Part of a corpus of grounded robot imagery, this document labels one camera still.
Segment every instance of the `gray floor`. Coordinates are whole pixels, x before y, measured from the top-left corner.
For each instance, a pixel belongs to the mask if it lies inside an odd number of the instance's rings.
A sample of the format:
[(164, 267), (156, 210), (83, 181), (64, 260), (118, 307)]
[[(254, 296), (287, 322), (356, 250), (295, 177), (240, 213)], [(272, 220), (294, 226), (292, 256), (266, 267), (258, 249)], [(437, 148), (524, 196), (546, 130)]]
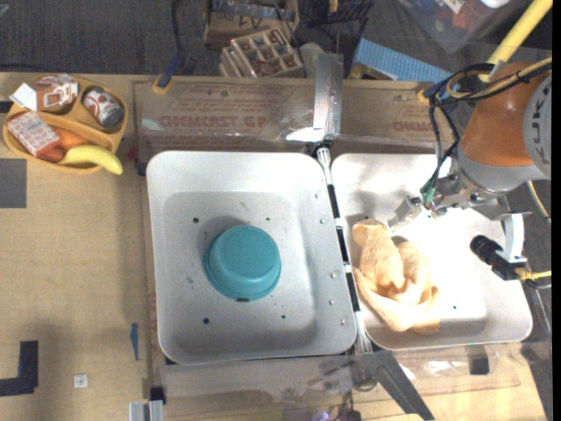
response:
[[(0, 0), (9, 10), (0, 18), (0, 70), (46, 70), (68, 73), (158, 74), (174, 52), (171, 0)], [(419, 60), (454, 71), (485, 61), (494, 45), (518, 17), (514, 13), (484, 39), (478, 39), (456, 54), (446, 54), (395, 2), (376, 0), (368, 13), (364, 37), (409, 54)], [(202, 0), (184, 0), (178, 10), (181, 39), (187, 53), (196, 59), (195, 75), (217, 75), (218, 52), (202, 45)], [(341, 32), (341, 51), (350, 54)], [(332, 38), (301, 24), (296, 32), (301, 42), (315, 41), (324, 49), (334, 47)], [(552, 12), (543, 19), (518, 51), (516, 58), (536, 61), (552, 49)], [(550, 182), (538, 182), (537, 190), (550, 210)], [(509, 202), (516, 211), (536, 212), (525, 187)], [(526, 254), (535, 270), (551, 268), (551, 230), (543, 219), (526, 219)], [(548, 419), (553, 419), (551, 370), (551, 292), (528, 291), (531, 304), (545, 306), (546, 316), (535, 309), (535, 329), (526, 342), (536, 383)]]

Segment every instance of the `wooden table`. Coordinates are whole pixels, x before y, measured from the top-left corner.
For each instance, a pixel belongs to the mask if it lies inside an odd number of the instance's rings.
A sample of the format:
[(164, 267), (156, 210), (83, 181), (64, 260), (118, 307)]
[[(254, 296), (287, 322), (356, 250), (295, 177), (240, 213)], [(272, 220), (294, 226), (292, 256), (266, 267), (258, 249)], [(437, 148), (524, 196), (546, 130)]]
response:
[[(32, 76), (1, 73), (0, 101)], [(133, 83), (150, 80), (84, 78), (115, 90), (131, 110)], [(0, 209), (0, 378), (17, 375), (20, 341), (39, 342), (39, 386), (33, 394), (0, 397), (0, 419), (124, 420), (130, 402), (148, 397), (153, 367), (142, 198), (146, 180), (127, 157), (135, 139), (131, 119), (117, 152), (124, 164), (121, 176), (104, 171), (70, 175), (28, 163), (26, 208)], [(13, 158), (0, 142), (0, 159)], [(134, 323), (140, 360), (130, 340)], [(424, 400), (437, 419), (545, 420), (527, 362), (515, 354), (509, 363), (517, 386)], [(73, 388), (77, 374), (88, 375), (87, 388)], [(363, 419), (418, 419), (402, 415), (391, 400), (355, 407)], [(249, 419), (226, 415), (210, 418)], [(188, 419), (188, 412), (169, 403), (165, 419)], [(281, 417), (269, 411), (251, 419)]]

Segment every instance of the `blue lid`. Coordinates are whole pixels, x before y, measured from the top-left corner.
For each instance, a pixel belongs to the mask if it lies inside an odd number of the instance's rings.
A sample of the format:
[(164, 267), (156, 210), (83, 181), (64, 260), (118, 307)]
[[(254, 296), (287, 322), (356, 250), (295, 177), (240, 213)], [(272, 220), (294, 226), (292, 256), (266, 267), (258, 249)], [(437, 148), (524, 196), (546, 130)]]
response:
[(281, 255), (265, 231), (234, 226), (218, 235), (204, 257), (213, 287), (231, 299), (254, 300), (273, 291), (281, 277)]

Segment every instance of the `yellow banana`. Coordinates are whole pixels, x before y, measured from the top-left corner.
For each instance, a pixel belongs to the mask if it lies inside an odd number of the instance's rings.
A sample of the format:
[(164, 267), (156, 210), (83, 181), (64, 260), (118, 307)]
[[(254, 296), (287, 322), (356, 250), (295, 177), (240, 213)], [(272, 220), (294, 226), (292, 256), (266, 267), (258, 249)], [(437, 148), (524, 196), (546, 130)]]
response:
[(97, 145), (74, 146), (58, 163), (61, 165), (90, 163), (105, 168), (115, 175), (123, 173), (123, 164), (119, 158), (111, 151)]

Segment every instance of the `can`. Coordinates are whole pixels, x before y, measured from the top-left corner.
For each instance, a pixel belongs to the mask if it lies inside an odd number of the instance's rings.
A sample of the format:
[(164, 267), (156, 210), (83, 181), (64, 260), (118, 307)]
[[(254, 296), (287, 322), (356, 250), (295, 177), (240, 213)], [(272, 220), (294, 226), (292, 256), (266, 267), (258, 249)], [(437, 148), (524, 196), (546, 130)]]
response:
[(102, 88), (93, 88), (86, 92), (82, 102), (100, 125), (105, 128), (111, 128), (123, 120), (123, 106)]

